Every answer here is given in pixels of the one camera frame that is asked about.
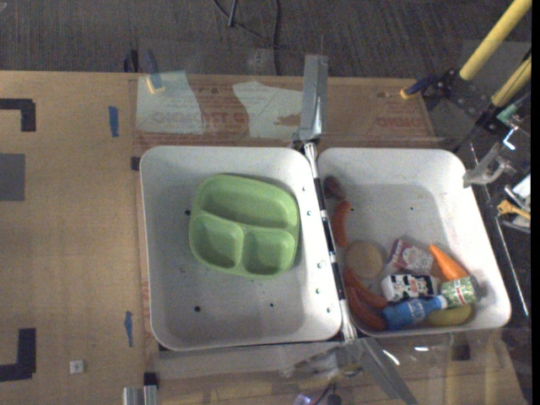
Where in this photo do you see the tan round biscuit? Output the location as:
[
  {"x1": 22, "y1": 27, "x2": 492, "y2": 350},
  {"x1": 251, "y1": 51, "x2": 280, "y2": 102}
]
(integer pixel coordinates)
[{"x1": 344, "y1": 240, "x2": 385, "y2": 280}]

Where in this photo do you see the orange toy sausage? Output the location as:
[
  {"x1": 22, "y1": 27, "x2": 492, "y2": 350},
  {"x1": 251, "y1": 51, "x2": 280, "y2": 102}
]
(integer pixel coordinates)
[
  {"x1": 331, "y1": 199, "x2": 354, "y2": 248},
  {"x1": 345, "y1": 285, "x2": 387, "y2": 332},
  {"x1": 342, "y1": 267, "x2": 389, "y2": 311}
]

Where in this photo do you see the pink and white carton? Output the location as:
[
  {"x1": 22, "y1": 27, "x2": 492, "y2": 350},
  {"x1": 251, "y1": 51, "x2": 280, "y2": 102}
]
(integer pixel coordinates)
[{"x1": 386, "y1": 238, "x2": 435, "y2": 276}]

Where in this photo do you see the white plastic tray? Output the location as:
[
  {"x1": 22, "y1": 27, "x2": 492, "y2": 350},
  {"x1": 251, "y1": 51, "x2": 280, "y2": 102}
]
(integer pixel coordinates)
[
  {"x1": 138, "y1": 144, "x2": 343, "y2": 352},
  {"x1": 316, "y1": 147, "x2": 513, "y2": 338}
]

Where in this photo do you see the green and white can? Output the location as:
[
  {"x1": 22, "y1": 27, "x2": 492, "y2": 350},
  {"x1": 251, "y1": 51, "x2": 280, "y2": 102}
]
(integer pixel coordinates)
[{"x1": 440, "y1": 275, "x2": 481, "y2": 307}]

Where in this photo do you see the orange carrot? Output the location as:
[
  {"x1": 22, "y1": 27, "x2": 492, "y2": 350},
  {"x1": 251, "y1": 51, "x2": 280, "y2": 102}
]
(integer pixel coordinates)
[{"x1": 429, "y1": 244, "x2": 470, "y2": 282}]

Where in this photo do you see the white carton with black spots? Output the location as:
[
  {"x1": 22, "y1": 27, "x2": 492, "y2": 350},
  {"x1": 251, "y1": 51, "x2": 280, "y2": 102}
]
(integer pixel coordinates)
[{"x1": 381, "y1": 273, "x2": 442, "y2": 303}]

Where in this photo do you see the green divided plate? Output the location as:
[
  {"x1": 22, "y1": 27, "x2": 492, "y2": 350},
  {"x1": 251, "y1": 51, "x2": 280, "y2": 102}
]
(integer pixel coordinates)
[{"x1": 188, "y1": 173, "x2": 301, "y2": 280}]

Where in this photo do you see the blue bottle with white cap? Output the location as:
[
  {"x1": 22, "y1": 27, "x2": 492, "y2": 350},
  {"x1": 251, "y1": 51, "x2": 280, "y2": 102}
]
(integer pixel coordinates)
[{"x1": 381, "y1": 295, "x2": 449, "y2": 332}]

